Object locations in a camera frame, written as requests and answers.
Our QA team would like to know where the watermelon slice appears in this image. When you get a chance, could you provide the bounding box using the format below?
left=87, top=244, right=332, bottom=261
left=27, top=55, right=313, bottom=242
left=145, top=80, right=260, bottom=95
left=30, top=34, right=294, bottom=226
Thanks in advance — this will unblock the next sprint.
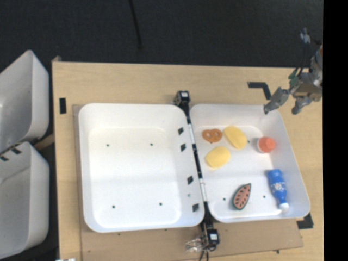
left=231, top=183, right=252, bottom=210

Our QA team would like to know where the blue bottle with white cap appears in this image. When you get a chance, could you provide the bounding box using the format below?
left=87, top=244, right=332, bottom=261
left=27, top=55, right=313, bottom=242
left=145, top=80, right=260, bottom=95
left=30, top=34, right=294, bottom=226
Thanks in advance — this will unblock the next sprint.
left=267, top=169, right=290, bottom=212

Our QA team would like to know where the black block with wires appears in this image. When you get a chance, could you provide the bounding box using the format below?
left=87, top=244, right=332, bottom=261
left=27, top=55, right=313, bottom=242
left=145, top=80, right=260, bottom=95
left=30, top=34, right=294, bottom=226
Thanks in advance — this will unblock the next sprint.
left=201, top=228, right=220, bottom=251
left=173, top=90, right=191, bottom=107

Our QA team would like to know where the brown pretzel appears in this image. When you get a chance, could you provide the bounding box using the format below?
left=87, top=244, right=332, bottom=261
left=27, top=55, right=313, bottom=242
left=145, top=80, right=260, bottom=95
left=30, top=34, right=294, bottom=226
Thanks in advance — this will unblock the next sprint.
left=201, top=128, right=222, bottom=144

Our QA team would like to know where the white plastic tray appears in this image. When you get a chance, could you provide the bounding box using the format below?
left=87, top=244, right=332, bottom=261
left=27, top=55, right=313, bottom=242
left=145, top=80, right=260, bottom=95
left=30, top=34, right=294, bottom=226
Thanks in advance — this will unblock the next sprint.
left=189, top=103, right=312, bottom=224
left=78, top=103, right=206, bottom=234

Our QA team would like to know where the white cup with orange lid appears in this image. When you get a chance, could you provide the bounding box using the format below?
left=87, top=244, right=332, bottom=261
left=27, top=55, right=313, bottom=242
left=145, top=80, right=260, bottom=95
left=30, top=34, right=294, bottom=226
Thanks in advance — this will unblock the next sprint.
left=256, top=136, right=276, bottom=154

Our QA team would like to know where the thin black and white rod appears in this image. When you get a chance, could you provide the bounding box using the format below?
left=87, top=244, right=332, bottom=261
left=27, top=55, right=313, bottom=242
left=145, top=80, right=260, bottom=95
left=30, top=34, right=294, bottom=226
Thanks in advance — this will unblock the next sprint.
left=183, top=105, right=213, bottom=229

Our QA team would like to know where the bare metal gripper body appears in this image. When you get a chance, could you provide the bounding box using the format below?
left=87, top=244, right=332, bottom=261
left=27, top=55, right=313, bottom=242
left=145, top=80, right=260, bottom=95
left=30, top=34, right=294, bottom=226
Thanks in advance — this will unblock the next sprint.
left=289, top=68, right=324, bottom=102

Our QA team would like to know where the yellow potato crisp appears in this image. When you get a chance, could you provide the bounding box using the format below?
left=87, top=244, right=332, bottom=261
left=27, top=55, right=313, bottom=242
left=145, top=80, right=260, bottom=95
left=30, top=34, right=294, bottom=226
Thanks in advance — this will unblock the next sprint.
left=204, top=146, right=232, bottom=170
left=223, top=126, right=248, bottom=150

